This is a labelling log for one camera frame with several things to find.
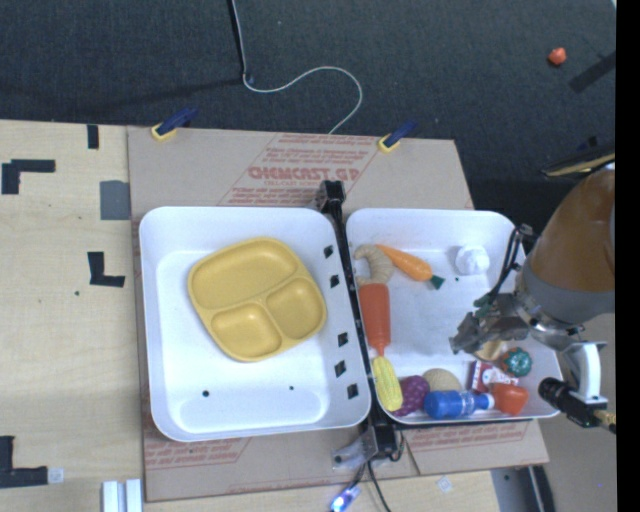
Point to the red and white carton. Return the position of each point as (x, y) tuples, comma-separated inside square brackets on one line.
[(482, 376)]

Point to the brown cardboard board red print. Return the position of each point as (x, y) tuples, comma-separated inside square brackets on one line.
[(200, 165)]

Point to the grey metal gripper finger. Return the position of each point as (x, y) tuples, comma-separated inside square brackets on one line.
[(462, 342), (472, 321)]

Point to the thin black rod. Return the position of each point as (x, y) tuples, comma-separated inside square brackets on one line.
[(351, 280)]

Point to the white plastic tray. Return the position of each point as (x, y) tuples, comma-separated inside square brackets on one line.
[(250, 400), (425, 320)]

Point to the beige bread roll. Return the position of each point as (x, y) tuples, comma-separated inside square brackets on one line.
[(441, 380)]

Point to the small orange object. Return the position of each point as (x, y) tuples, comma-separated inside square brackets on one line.
[(556, 55)]

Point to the green round toy vegetable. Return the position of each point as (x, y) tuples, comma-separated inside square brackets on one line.
[(516, 362)]

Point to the purple grapes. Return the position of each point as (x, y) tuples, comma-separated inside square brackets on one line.
[(412, 395)]

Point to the orange red pepper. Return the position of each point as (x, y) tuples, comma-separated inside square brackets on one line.
[(511, 398)]

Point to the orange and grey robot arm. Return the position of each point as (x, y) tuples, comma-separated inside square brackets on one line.
[(575, 250)]

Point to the orange carrot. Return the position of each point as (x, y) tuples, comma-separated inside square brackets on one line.
[(407, 264)]

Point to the black cylinder on white bracket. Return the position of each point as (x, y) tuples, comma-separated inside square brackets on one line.
[(585, 365)]

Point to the blue bottle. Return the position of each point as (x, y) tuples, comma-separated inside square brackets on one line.
[(447, 404)]

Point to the yellow round toy food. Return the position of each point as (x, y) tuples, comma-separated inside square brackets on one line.
[(490, 351)]

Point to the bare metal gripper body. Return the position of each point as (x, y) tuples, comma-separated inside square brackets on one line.
[(510, 326)]

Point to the yellow corn cob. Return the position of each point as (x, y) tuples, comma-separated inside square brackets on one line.
[(388, 384)]

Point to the yellow divided plate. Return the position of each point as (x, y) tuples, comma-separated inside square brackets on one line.
[(250, 295)]

